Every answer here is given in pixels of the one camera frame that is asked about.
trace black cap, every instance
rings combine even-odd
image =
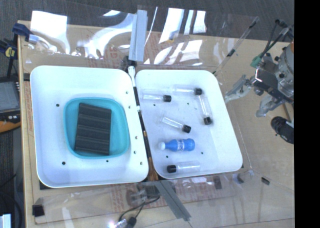
[[[191,127],[188,125],[183,125],[182,131],[186,133],[190,133]]]
[[[210,125],[212,123],[212,119],[210,117],[205,117],[203,120],[206,125]]]
[[[175,173],[177,172],[177,166],[176,165],[166,166],[166,170],[168,171],[168,173]]]
[[[200,96],[200,95],[202,94],[202,89],[201,89],[201,88],[195,88],[195,89],[194,89],[194,94],[195,94],[196,96]]]
[[[171,95],[164,94],[163,95],[163,101],[164,102],[171,102]]]

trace teal tray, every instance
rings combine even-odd
[[[109,155],[75,151],[79,104],[111,109],[110,150]],[[129,128],[123,107],[113,99],[100,97],[74,98],[63,109],[63,126],[66,144],[70,152],[83,159],[113,158],[124,154],[130,144]]]

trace white tray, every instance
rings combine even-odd
[[[147,177],[143,133],[127,73],[118,69],[38,66],[30,75],[30,85],[36,168],[44,185],[61,188],[136,183]],[[71,99],[85,97],[112,98],[122,105],[130,136],[124,154],[86,159],[70,152],[64,132],[64,106]]]
[[[241,168],[242,154],[214,75],[205,70],[141,70],[136,75],[136,85],[154,168],[160,176],[175,179],[233,172]],[[209,100],[213,124],[204,125],[195,96],[172,92],[174,85],[201,88]],[[171,95],[172,100],[143,100],[143,91],[148,90]],[[159,122],[162,114],[184,121],[184,124],[191,126],[190,133]],[[195,141],[193,151],[173,152],[158,149],[161,141],[187,138]],[[188,174],[167,172],[168,165],[194,160],[200,162],[200,171]]]

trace white bottle cap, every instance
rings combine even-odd
[[[159,148],[160,150],[166,149],[166,144],[165,144],[165,142],[160,142],[160,143],[158,143],[158,148]]]

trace blue bottle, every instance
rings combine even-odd
[[[160,150],[168,149],[173,152],[193,151],[195,149],[195,141],[188,139],[173,139],[169,142],[160,142],[158,148]]]

